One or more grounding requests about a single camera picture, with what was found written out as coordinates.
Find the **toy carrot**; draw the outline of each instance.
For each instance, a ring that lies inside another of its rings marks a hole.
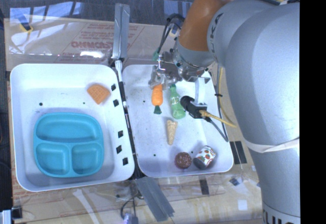
[[[158,84],[154,86],[153,92],[152,92],[152,104],[155,105],[154,114],[161,114],[162,111],[159,108],[160,105],[163,104],[163,90],[162,90],[162,84]]]

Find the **black connector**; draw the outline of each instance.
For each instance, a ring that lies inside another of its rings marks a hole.
[[[192,102],[194,101],[194,98],[190,96],[183,96],[180,99],[180,104],[182,107],[189,112],[191,117],[195,119],[201,119],[203,118],[200,114],[199,110],[207,110],[207,106],[205,105],[194,105]]]

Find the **waffle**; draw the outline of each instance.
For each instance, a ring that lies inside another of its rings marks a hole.
[[[110,91],[99,85],[99,84],[93,84],[87,89],[87,93],[90,94],[90,96],[93,98],[93,100],[100,104],[110,95]]]

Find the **blue bowl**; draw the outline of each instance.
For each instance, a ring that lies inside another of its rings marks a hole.
[[[52,177],[88,176],[103,165],[101,126],[85,114],[43,115],[34,127],[33,148],[38,168]]]

